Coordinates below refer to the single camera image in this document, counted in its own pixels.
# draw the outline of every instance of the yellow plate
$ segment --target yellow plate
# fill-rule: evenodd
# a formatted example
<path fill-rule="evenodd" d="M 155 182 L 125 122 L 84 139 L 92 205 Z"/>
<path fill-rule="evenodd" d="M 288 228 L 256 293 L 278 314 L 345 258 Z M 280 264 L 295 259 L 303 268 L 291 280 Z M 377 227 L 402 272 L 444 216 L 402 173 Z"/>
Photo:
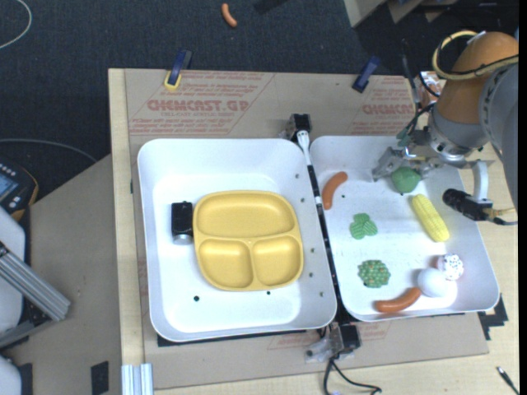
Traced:
<path fill-rule="evenodd" d="M 196 204 L 194 246 L 203 276 L 223 290 L 268 290 L 300 276 L 304 251 L 291 204 L 272 192 L 211 193 Z"/>

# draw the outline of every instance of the blue clamp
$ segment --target blue clamp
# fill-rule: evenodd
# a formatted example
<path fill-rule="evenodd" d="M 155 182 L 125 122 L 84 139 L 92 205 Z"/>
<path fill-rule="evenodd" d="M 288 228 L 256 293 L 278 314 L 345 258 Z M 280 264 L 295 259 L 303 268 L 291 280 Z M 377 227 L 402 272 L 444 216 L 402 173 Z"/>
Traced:
<path fill-rule="evenodd" d="M 175 56 L 174 66 L 172 70 L 166 73 L 165 88 L 169 91 L 175 91 L 181 82 L 180 72 L 190 67 L 192 61 L 192 51 L 187 49 L 180 49 L 177 56 Z"/>
<path fill-rule="evenodd" d="M 373 72 L 377 69 L 379 65 L 380 65 L 380 59 L 376 56 L 371 56 L 366 66 L 362 68 L 360 75 L 353 82 L 352 88 L 355 91 L 359 91 L 362 93 L 366 89 L 366 86 L 368 85 L 368 79 L 370 78 L 370 76 L 373 74 Z"/>

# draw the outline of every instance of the black floor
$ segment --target black floor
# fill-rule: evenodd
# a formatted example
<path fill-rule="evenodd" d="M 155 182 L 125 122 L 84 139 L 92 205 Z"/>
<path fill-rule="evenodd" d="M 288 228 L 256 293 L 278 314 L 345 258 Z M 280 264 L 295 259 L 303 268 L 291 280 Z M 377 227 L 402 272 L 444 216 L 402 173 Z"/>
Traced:
<path fill-rule="evenodd" d="M 31 27 L 0 48 L 0 155 L 35 176 L 40 198 L 110 153 L 108 68 L 168 69 L 185 47 L 199 70 L 358 73 L 376 55 L 375 73 L 398 75 L 402 40 L 417 71 L 431 68 L 448 34 L 519 27 L 519 0 L 461 0 L 433 22 L 415 11 L 397 25 L 383 5 L 355 29 L 343 0 L 23 1 Z M 235 30 L 219 15 L 223 2 Z M 0 0 L 0 46 L 27 19 L 20 3 Z"/>

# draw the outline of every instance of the white egg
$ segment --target white egg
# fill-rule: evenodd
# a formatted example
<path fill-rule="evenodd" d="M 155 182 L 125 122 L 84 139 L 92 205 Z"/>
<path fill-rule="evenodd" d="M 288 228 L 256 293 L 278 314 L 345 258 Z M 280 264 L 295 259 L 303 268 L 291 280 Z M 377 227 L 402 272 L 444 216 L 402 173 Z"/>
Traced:
<path fill-rule="evenodd" d="M 417 285 L 428 297 L 443 297 L 448 290 L 445 275 L 434 267 L 427 267 L 419 272 Z"/>

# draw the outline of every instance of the yellow corn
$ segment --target yellow corn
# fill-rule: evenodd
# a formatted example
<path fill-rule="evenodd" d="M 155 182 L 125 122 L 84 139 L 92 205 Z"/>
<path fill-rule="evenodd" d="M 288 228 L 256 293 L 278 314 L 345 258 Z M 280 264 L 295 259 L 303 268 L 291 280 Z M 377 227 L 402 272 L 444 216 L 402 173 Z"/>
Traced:
<path fill-rule="evenodd" d="M 412 206 L 431 239 L 434 241 L 448 240 L 450 237 L 448 228 L 428 197 L 423 194 L 414 196 Z"/>

